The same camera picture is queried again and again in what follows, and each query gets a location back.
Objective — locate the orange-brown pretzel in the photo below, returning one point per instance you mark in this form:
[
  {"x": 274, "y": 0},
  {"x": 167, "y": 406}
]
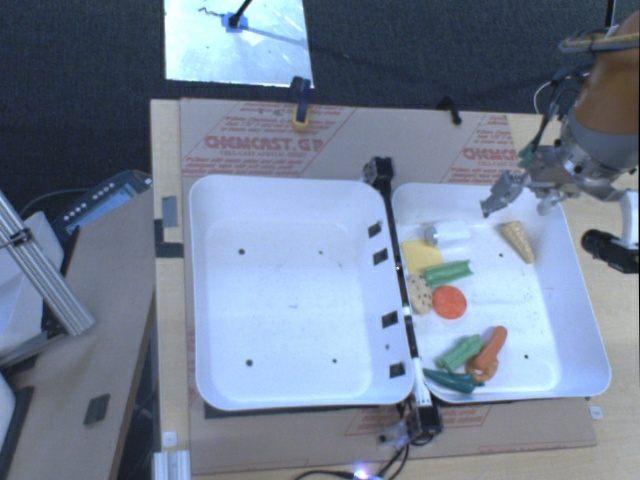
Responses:
[{"x": 484, "y": 372}]

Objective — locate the green beans bunch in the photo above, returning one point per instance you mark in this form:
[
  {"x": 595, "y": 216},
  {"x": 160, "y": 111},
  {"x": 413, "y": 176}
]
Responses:
[
  {"x": 447, "y": 273},
  {"x": 459, "y": 353}
]

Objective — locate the brown cardboard board red print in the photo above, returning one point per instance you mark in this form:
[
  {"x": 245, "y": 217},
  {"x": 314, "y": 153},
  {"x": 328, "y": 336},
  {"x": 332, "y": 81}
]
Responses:
[{"x": 330, "y": 133}]

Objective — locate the beige ice cream cone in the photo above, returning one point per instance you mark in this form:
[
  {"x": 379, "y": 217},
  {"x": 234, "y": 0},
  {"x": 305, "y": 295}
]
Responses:
[{"x": 517, "y": 240}]

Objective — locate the thin black and white rod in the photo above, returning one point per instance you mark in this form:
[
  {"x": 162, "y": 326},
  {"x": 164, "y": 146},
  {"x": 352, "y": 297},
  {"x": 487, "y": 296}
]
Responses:
[{"x": 400, "y": 273}]

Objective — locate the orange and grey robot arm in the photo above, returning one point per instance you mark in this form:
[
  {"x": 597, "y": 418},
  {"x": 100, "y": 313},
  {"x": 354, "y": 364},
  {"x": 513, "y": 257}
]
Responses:
[{"x": 607, "y": 88}]

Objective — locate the dark green chilli pepper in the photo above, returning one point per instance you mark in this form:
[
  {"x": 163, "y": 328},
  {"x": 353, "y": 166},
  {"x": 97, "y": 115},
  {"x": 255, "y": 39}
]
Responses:
[{"x": 452, "y": 380}]

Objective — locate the white bottle with silver cap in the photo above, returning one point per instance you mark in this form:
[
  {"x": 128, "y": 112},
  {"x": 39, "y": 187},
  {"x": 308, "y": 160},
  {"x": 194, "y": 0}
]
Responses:
[{"x": 450, "y": 231}]

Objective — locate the white plastic tray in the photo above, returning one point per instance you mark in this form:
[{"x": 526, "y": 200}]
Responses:
[
  {"x": 290, "y": 308},
  {"x": 515, "y": 308}
]

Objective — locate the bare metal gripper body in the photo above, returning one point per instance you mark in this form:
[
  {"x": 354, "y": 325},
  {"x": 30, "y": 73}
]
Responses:
[{"x": 575, "y": 173}]

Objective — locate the yellow cheese slice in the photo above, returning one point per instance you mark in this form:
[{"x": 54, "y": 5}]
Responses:
[{"x": 419, "y": 255}]

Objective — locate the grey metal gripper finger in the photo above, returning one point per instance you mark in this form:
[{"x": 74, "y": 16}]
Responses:
[
  {"x": 549, "y": 202},
  {"x": 502, "y": 193}
]

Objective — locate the orange sausage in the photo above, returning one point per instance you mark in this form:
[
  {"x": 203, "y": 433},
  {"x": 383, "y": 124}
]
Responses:
[{"x": 492, "y": 345}]

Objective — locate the beige chocolate chip biscuit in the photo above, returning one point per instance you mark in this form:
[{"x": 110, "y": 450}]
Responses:
[{"x": 420, "y": 294}]

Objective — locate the orange-red tomato slice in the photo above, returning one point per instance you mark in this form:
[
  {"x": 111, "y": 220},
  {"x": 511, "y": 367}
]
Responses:
[{"x": 449, "y": 302}]

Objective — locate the black cylinder on white bracket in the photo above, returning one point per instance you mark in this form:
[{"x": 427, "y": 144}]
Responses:
[{"x": 612, "y": 250}]

